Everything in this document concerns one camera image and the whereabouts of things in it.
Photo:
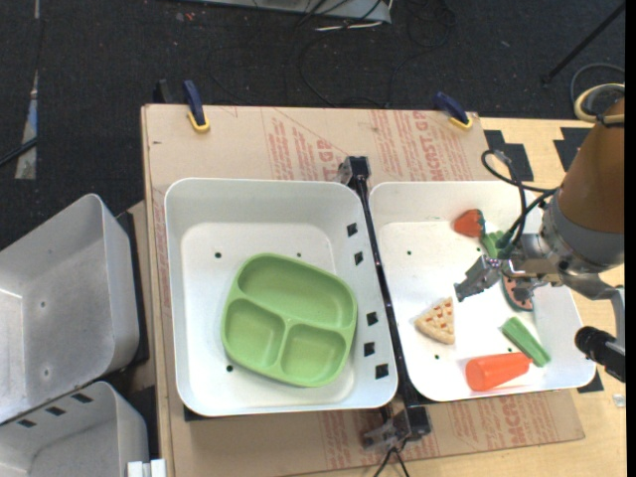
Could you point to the black cylinder on white bracket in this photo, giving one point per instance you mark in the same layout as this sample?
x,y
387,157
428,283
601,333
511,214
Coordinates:
x,y
598,347

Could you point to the slice of pizza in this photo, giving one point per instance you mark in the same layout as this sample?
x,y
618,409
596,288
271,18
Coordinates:
x,y
439,322

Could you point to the red strawberry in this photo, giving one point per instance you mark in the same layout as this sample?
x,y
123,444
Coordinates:
x,y
467,222

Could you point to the brown cardboard board red print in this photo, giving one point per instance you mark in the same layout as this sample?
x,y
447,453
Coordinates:
x,y
278,137

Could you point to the orange carrot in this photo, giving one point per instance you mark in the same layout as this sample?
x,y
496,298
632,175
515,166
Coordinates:
x,y
494,371

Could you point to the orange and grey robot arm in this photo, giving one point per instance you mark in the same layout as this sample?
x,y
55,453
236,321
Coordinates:
x,y
593,177

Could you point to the green divided plate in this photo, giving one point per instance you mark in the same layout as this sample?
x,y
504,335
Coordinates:
x,y
288,321

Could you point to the white plastic tray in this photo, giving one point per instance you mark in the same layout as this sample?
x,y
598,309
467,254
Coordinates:
x,y
59,306
208,286
432,266
74,440

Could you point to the red and green watermelon slice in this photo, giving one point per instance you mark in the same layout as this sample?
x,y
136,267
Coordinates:
x,y
509,296

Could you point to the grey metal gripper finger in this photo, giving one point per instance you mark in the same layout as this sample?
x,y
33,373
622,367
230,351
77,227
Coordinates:
x,y
478,278
523,294

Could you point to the thin black rod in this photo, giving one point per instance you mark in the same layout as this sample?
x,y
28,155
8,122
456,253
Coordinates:
x,y
385,286

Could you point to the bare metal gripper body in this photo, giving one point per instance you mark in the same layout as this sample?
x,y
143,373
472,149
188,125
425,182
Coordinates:
x,y
539,262

